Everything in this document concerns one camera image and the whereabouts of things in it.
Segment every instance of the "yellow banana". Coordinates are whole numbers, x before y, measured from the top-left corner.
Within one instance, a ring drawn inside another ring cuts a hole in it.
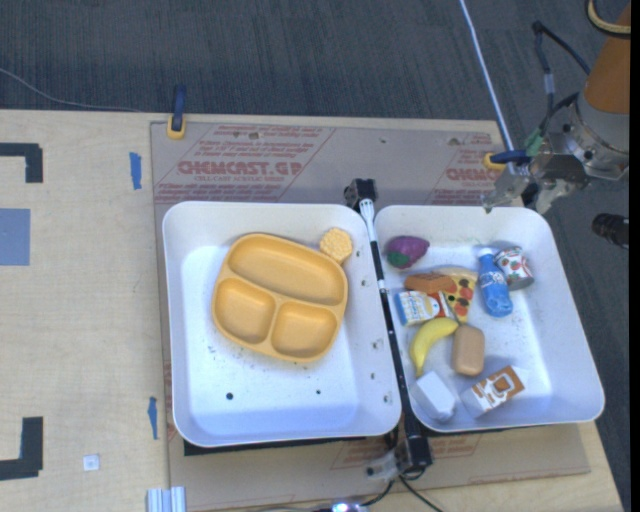
[[[458,322],[447,317],[433,318],[420,326],[409,346],[409,356],[416,368],[416,377],[422,375],[424,361],[433,344],[453,334],[458,326]]]

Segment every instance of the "wooden table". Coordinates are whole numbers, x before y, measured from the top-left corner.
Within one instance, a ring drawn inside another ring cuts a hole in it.
[[[0,481],[0,510],[144,510],[147,489],[170,486],[167,445],[162,430],[159,439],[150,435],[147,414],[150,397],[159,404],[164,397],[149,125],[166,119],[0,112],[0,143],[37,143],[44,152],[43,183],[25,183],[24,158],[0,157],[0,208],[31,211],[29,265],[0,266],[0,461],[18,458],[23,418],[44,422],[43,469],[37,478]],[[322,122],[499,137],[493,122]],[[130,152],[141,156],[140,189],[132,186]],[[580,425],[580,433],[588,474],[428,494],[446,511],[621,510],[595,424]],[[100,469],[85,470],[83,457],[93,454]],[[420,507],[398,493],[373,510]]]

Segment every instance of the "black corner marker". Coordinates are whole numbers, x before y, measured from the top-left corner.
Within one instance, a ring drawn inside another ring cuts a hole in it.
[[[23,156],[25,182],[42,183],[42,148],[38,144],[0,142],[0,156]]]
[[[42,417],[22,418],[20,455],[17,459],[0,461],[0,480],[33,478],[42,469]]]

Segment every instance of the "blue square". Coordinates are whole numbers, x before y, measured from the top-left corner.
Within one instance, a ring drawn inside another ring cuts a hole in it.
[[[0,265],[29,265],[31,210],[0,208]]]

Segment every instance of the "orange divided plate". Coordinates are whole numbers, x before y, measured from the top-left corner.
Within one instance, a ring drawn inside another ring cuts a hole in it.
[[[217,328],[247,348],[289,361],[321,358],[344,316],[342,267],[319,251],[273,235],[242,236],[215,283]]]

